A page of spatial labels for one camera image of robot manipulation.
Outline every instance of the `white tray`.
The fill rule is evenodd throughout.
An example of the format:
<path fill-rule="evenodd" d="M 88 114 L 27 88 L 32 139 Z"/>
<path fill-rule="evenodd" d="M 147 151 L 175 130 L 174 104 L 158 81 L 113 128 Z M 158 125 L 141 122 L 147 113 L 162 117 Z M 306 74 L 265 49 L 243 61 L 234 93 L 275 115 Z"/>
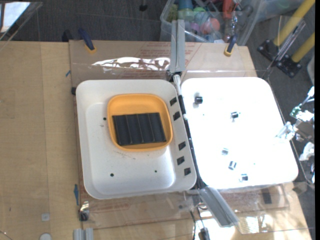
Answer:
<path fill-rule="evenodd" d="M 164 100 L 171 116 L 173 139 L 156 151 L 130 152 L 111 140 L 107 104 L 120 94 L 154 94 Z M 173 105 L 170 100 L 176 98 Z M 196 182 L 196 172 L 176 89 L 165 80 L 87 80 L 76 88 L 83 180 L 96 199 L 184 191 Z M 173 120 L 179 112 L 180 117 Z M 179 150 L 179 144 L 185 147 Z M 183 157 L 178 165 L 177 159 Z"/>
<path fill-rule="evenodd" d="M 202 180 L 216 189 L 293 181 L 298 166 L 269 84 L 257 77 L 190 78 L 181 86 Z M 196 105 L 195 96 L 203 103 Z M 238 118 L 231 119 L 231 113 Z M 236 163 L 233 170 L 230 162 Z M 246 174 L 248 180 L 240 180 Z"/>

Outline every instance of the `gray floor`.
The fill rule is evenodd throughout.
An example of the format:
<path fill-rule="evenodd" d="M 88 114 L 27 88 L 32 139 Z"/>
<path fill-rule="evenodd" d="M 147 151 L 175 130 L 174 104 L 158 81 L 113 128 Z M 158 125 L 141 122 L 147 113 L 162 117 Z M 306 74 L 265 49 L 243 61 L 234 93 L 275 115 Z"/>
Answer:
<path fill-rule="evenodd" d="M 61 42 L 65 30 L 70 30 L 74 39 L 80 39 L 78 28 L 84 28 L 94 40 L 158 41 L 161 32 L 160 15 L 167 0 L 147 0 L 148 9 L 139 10 L 142 0 L 25 0 L 42 2 L 38 14 L 33 17 L 15 36 L 15 40 Z M 294 11 L 282 17 L 289 17 Z M 247 41 L 253 63 L 257 70 L 265 70 L 270 62 L 257 52 L 258 46 L 266 39 L 273 39 L 271 31 L 280 18 L 259 22 Z M 315 6 L 305 15 L 306 27 L 288 50 L 292 55 L 301 44 L 315 31 Z M 313 85 L 307 72 L 308 62 L 315 49 L 312 48 L 301 60 L 302 69 L 294 78 L 289 78 L 282 71 L 273 68 L 269 82 L 278 100 L 279 107 L 286 121 L 294 123 L 291 110 L 301 103 Z M 313 111 L 314 104 L 308 106 Z M 305 142 L 293 141 L 297 156 L 302 153 Z M 311 178 L 311 161 L 300 163 L 297 183 Z M 308 186 L 299 198 L 312 239 L 315 239 L 315 186 Z"/>

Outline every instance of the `yellow pole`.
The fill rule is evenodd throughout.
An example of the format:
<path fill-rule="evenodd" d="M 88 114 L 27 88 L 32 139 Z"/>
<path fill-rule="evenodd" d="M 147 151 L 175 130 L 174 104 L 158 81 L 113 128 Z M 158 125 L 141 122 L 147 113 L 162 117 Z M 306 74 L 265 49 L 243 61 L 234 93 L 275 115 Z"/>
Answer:
<path fill-rule="evenodd" d="M 291 56 L 293 62 L 298 63 L 315 46 L 315 32 L 304 42 L 303 45 Z"/>
<path fill-rule="evenodd" d="M 280 46 L 283 41 L 287 38 L 287 36 L 294 30 L 297 26 L 301 18 L 303 18 L 306 13 L 310 10 L 310 8 L 314 5 L 316 0 L 304 0 L 303 3 L 299 6 L 299 8 L 294 12 L 289 21 L 285 24 L 285 26 L 281 29 L 278 36 L 276 36 L 273 40 L 273 43 L 276 46 Z"/>

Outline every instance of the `wooden table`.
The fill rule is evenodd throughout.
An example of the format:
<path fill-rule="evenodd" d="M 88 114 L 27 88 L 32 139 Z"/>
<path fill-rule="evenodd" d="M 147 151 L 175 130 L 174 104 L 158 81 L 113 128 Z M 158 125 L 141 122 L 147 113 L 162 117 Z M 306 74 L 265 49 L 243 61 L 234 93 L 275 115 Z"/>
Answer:
<path fill-rule="evenodd" d="M 254 70 L 248 49 L 239 47 L 239 53 L 244 67 Z M 43 233 L 71 240 L 83 226 L 74 194 L 79 168 L 70 70 L 68 43 L 11 41 L 0 52 L 0 231 L 13 240 Z M 290 201 L 291 219 L 304 228 L 298 198 Z M 250 235 L 235 227 L 215 230 L 224 236 L 216 239 L 311 239 L 307 229 Z M 184 240 L 192 232 L 190 218 L 96 229 L 94 239 Z"/>

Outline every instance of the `white plastic tray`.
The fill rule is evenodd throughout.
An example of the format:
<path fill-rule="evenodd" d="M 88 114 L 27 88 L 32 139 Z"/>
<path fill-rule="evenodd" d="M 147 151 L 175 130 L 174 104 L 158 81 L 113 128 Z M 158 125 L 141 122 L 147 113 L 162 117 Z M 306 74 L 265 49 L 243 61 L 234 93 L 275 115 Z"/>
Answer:
<path fill-rule="evenodd" d="M 190 78 L 181 90 L 199 173 L 207 185 L 233 189 L 281 184 L 297 177 L 290 143 L 275 138 L 284 124 L 266 81 Z M 195 96 L 201 96 L 203 103 L 196 105 Z M 238 112 L 234 120 L 233 112 Z M 233 170 L 230 162 L 236 163 Z M 242 174 L 247 180 L 240 180 Z"/>
<path fill-rule="evenodd" d="M 144 152 L 123 151 L 111 140 L 107 105 L 120 94 L 154 94 L 164 100 L 171 116 L 173 139 L 169 146 Z M 173 105 L 170 100 L 176 98 Z M 83 180 L 96 199 L 184 191 L 196 182 L 196 172 L 176 89 L 165 80 L 87 80 L 76 88 Z M 180 117 L 173 120 L 179 112 Z M 179 150 L 179 144 L 185 147 Z"/>

